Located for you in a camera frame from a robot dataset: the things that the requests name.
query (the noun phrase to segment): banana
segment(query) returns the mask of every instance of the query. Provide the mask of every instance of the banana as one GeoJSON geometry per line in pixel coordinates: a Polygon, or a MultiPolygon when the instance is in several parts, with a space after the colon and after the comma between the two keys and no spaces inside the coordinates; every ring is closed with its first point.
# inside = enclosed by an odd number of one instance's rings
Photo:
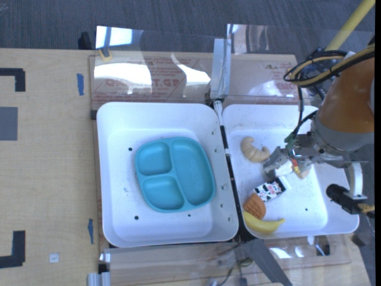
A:
{"type": "Polygon", "coordinates": [[[243,219],[250,229],[265,234],[274,232],[283,222],[286,221],[284,218],[279,220],[261,220],[246,211],[243,211],[243,219]]]}

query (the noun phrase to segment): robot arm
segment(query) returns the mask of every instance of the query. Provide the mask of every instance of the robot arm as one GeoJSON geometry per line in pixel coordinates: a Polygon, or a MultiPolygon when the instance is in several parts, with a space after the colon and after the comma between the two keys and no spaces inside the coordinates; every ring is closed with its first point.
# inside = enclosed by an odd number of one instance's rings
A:
{"type": "Polygon", "coordinates": [[[302,123],[309,119],[310,131],[298,134],[296,128],[285,139],[287,146],[277,147],[264,163],[265,173],[271,178],[279,176],[290,162],[300,178],[306,177],[314,163],[347,168],[350,189],[331,184],[327,195],[350,214],[374,211],[364,204],[361,166],[349,159],[352,152],[374,143],[374,57],[341,71],[318,110],[302,123]]]}

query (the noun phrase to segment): white tray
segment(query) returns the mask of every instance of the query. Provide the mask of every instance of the white tray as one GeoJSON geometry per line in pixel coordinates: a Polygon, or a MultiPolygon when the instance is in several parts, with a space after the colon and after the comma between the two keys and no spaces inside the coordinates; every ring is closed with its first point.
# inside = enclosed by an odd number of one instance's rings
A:
{"type": "MultiPolygon", "coordinates": [[[[316,110],[305,107],[304,115],[316,110]]],[[[252,136],[258,148],[266,146],[270,152],[277,147],[284,147],[284,139],[298,123],[298,107],[294,105],[230,105],[223,111],[227,143],[232,161],[232,169],[242,205],[249,193],[266,181],[261,163],[253,163],[241,152],[241,141],[252,136]]],[[[306,133],[310,122],[306,122],[300,133],[306,133]]],[[[247,230],[258,238],[289,238],[315,235],[345,234],[353,232],[359,224],[358,215],[345,212],[341,206],[331,202],[326,195],[330,184],[349,188],[343,169],[328,164],[315,164],[309,175],[300,180],[296,174],[287,175],[292,189],[274,200],[265,203],[266,215],[263,220],[280,219],[286,222],[272,234],[257,233],[247,230]]]]}
{"type": "Polygon", "coordinates": [[[227,241],[238,216],[220,126],[202,104],[109,102],[97,112],[102,220],[106,239],[117,247],[227,241]],[[205,150],[216,194],[197,209],[161,213],[145,202],[135,174],[135,152],[146,142],[184,136],[205,150]]]}

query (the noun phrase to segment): yellow pole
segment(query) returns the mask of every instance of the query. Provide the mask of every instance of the yellow pole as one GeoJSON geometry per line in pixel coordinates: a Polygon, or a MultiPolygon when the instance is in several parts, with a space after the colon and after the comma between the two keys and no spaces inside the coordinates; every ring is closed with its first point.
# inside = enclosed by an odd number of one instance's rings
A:
{"type": "Polygon", "coordinates": [[[333,38],[331,43],[326,47],[325,51],[339,49],[375,3],[376,0],[363,0],[342,26],[341,30],[336,34],[335,38],[333,38]]]}

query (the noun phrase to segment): gray carpet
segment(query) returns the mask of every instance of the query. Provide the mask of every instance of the gray carpet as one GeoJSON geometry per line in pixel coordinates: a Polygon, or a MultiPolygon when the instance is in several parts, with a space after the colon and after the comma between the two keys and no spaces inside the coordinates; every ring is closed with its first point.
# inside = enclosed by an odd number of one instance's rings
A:
{"type": "MultiPolygon", "coordinates": [[[[224,37],[226,25],[269,26],[273,50],[302,61],[326,46],[362,0],[0,0],[0,47],[77,49],[97,25],[224,37]]],[[[375,7],[343,44],[363,49],[375,31],[375,7]]],[[[374,145],[353,154],[365,160],[364,193],[374,202],[374,145]]],[[[361,218],[357,237],[372,285],[376,285],[374,221],[361,218]]]]}

